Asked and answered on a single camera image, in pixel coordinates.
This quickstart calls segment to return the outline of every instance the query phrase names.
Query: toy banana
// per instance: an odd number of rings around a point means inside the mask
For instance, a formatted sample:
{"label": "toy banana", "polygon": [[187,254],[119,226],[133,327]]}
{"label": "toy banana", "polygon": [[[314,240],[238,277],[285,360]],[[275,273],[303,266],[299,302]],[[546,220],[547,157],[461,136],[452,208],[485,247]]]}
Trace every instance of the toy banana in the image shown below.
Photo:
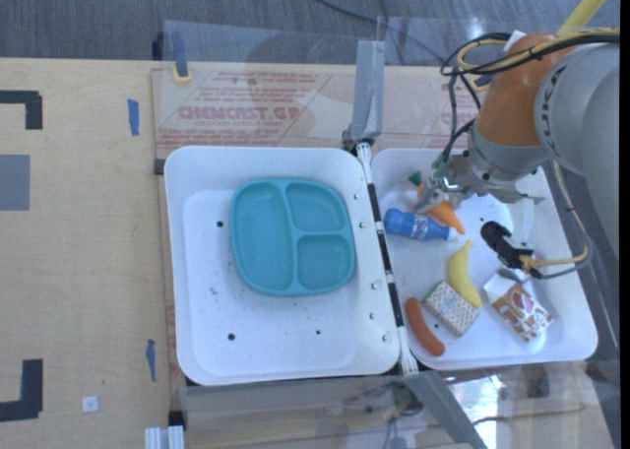
{"label": "toy banana", "polygon": [[448,263],[449,281],[455,291],[471,305],[481,307],[481,297],[469,277],[469,249],[472,247],[473,242],[467,240],[464,246],[451,255]]}

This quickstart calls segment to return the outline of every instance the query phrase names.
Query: blue plastic plate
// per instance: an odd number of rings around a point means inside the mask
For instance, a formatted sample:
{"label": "blue plastic plate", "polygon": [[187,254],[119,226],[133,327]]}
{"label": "blue plastic plate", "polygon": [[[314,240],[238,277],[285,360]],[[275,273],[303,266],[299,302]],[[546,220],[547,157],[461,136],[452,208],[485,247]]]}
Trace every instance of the blue plastic plate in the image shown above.
{"label": "blue plastic plate", "polygon": [[261,293],[324,293],[354,272],[346,205],[315,181],[270,178],[242,185],[232,196],[229,236],[238,274]]}

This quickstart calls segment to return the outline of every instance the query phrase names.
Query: white tray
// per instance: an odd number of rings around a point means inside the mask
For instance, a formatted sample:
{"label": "white tray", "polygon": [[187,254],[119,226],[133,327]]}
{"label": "white tray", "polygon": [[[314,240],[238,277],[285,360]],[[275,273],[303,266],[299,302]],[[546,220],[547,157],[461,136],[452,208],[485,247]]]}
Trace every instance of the white tray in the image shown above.
{"label": "white tray", "polygon": [[[431,163],[438,150],[385,150],[372,163],[381,213],[390,207],[413,211],[415,189],[407,178],[415,171],[431,174]],[[531,196],[544,197],[535,206],[530,243],[536,255],[545,258],[571,257],[543,171],[528,176],[519,188]],[[491,196],[470,198],[457,211],[466,229],[457,241],[432,240],[419,242],[398,235],[388,235],[394,278],[401,304],[410,296],[423,299],[431,287],[447,280],[449,256],[467,239],[473,243],[469,252],[469,273],[483,300],[479,317],[468,331],[456,338],[448,330],[435,328],[438,321],[428,312],[423,314],[435,335],[445,344],[440,356],[428,353],[409,331],[412,353],[425,365],[441,370],[501,366],[509,364],[580,360],[589,357],[598,344],[598,334],[576,273],[550,280],[531,280],[525,284],[532,294],[554,316],[555,321],[539,339],[525,343],[489,305],[482,286],[503,264],[481,238],[481,226],[494,220],[513,230],[518,216],[516,207],[505,205]]]}
{"label": "white tray", "polygon": [[[400,341],[363,171],[336,149],[186,147],[164,168],[177,357],[203,385],[386,372]],[[344,286],[311,296],[260,294],[239,278],[229,207],[243,183],[299,177],[343,197],[356,246]]]}

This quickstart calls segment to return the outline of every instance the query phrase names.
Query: blue bottle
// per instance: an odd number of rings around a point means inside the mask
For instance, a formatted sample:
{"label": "blue bottle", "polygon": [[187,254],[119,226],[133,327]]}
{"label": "blue bottle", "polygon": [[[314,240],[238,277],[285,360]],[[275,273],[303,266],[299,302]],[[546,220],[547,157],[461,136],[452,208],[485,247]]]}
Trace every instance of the blue bottle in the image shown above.
{"label": "blue bottle", "polygon": [[388,233],[417,240],[454,240],[457,237],[457,231],[451,226],[442,226],[430,217],[404,213],[396,208],[385,213],[383,226]]}

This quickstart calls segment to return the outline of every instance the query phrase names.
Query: black tape marking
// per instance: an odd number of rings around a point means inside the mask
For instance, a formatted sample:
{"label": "black tape marking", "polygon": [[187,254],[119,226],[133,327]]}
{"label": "black tape marking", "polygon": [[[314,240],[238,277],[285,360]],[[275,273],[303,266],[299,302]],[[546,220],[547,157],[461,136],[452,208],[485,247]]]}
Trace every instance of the black tape marking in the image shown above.
{"label": "black tape marking", "polygon": [[367,185],[367,193],[370,196],[370,205],[372,206],[372,215],[374,215],[374,222],[381,221],[381,210],[378,207],[378,199],[376,197],[376,187],[374,183]]}
{"label": "black tape marking", "polygon": [[0,104],[23,104],[26,110],[25,128],[43,129],[43,101],[38,91],[0,91]]}
{"label": "black tape marking", "polygon": [[385,267],[385,272],[388,274],[391,274],[392,262],[390,260],[390,253],[387,250],[387,243],[385,242],[385,234],[382,231],[378,231],[377,236],[378,236],[378,245],[381,247],[381,256],[383,257],[383,266]]}
{"label": "black tape marking", "polygon": [[398,290],[394,283],[389,283],[390,298],[392,299],[392,309],[394,310],[394,318],[396,319],[397,327],[405,326],[405,318],[403,317],[403,309],[401,308],[401,300],[398,297]]}
{"label": "black tape marking", "polygon": [[164,159],[154,159],[154,174],[164,174],[165,164],[166,160]]}
{"label": "black tape marking", "polygon": [[168,425],[182,426],[186,431],[186,419],[181,411],[168,411]]}
{"label": "black tape marking", "polygon": [[37,419],[42,410],[43,359],[25,359],[20,400],[0,403],[0,422]]}

